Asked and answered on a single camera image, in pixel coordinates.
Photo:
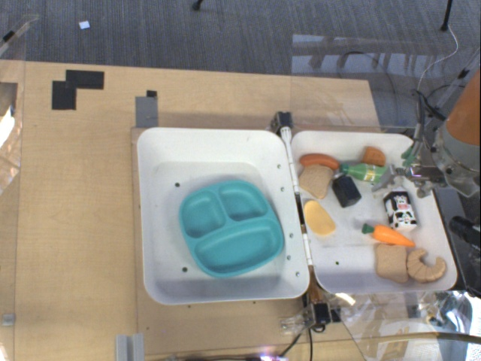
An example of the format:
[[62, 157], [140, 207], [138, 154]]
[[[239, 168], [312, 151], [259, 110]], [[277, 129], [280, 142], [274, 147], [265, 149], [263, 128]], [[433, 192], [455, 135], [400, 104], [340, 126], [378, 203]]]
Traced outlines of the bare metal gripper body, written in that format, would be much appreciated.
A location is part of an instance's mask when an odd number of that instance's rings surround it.
[[436, 166], [409, 166], [412, 177], [407, 178], [416, 188], [419, 198], [430, 196], [435, 189], [447, 187], [444, 173]]

